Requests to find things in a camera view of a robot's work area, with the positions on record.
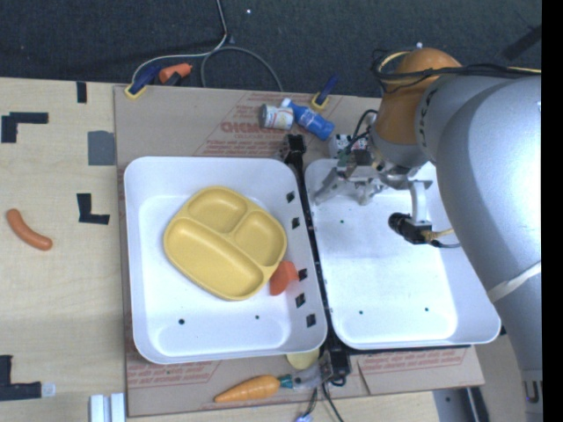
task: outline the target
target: white tray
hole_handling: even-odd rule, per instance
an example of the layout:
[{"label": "white tray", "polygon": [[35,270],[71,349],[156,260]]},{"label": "white tray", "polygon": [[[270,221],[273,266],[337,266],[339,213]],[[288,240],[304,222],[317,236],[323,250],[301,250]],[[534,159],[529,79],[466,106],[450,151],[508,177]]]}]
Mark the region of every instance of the white tray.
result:
[{"label": "white tray", "polygon": [[[336,164],[321,159],[305,171],[310,196]],[[428,218],[451,225],[429,164]],[[353,348],[394,349],[481,344],[496,338],[501,321],[461,248],[412,245],[391,230],[392,213],[413,212],[408,191],[385,190],[366,206],[354,186],[311,212],[334,331]],[[450,235],[444,242],[455,243]]]},{"label": "white tray", "polygon": [[[327,325],[295,176],[274,159],[143,157],[124,177],[133,335],[147,360],[170,364],[299,353],[319,347]],[[163,234],[197,191],[227,186],[284,227],[284,259],[307,277],[281,295],[268,285],[242,302],[201,289],[165,256]]]}]

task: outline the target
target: toy carrot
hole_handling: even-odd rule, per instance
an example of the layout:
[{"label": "toy carrot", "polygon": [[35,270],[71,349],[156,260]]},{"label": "toy carrot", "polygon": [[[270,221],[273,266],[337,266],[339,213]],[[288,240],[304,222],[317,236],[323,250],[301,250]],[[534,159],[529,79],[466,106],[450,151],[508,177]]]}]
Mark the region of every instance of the toy carrot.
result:
[{"label": "toy carrot", "polygon": [[273,375],[259,375],[224,391],[216,396],[214,401],[217,404],[223,404],[268,398],[273,396],[281,386],[292,388],[291,377],[284,375],[281,378],[276,378]]}]

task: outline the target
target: blue clamp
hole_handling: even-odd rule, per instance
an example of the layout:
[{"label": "blue clamp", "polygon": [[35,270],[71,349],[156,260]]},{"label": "blue clamp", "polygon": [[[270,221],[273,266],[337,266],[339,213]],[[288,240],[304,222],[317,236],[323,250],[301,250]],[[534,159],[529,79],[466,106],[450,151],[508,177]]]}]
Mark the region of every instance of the blue clamp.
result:
[{"label": "blue clamp", "polygon": [[127,88],[125,88],[125,95],[135,100],[147,90],[147,84],[152,83],[158,72],[162,69],[161,66],[149,66],[139,76],[135,78]]},{"label": "blue clamp", "polygon": [[313,96],[313,99],[311,101],[311,107],[315,111],[320,113],[325,109],[326,104],[328,103],[328,94],[331,93],[336,83],[338,83],[338,76],[334,74],[328,79],[323,89],[321,89]]}]

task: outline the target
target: orange carrot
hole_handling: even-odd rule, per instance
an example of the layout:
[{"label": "orange carrot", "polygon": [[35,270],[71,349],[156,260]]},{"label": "orange carrot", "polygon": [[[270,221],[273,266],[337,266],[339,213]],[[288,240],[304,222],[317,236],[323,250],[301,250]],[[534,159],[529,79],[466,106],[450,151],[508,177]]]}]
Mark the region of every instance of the orange carrot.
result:
[{"label": "orange carrot", "polygon": [[217,404],[240,402],[273,396],[280,388],[280,380],[273,375],[260,375],[246,380],[215,397]]}]

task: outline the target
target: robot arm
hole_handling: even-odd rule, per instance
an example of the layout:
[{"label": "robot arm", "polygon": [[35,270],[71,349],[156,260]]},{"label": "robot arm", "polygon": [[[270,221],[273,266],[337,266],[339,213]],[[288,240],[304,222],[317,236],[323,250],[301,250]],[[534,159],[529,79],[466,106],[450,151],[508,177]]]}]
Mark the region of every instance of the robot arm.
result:
[{"label": "robot arm", "polygon": [[450,222],[515,349],[530,421],[543,420],[540,111],[539,76],[448,76],[430,85],[415,120]]},{"label": "robot arm", "polygon": [[[400,55],[394,73],[384,74],[387,61]],[[463,68],[433,48],[391,54],[377,66],[384,96],[369,131],[373,161],[364,170],[371,173],[358,179],[370,197],[386,186],[409,189],[416,214],[424,187],[413,178],[423,164],[434,164],[452,228],[515,349],[528,420],[543,420],[541,76]],[[340,158],[316,201],[338,191],[334,183],[354,178],[359,168],[352,163]],[[431,223],[422,213],[394,214],[390,226],[424,244],[421,234]]]}]

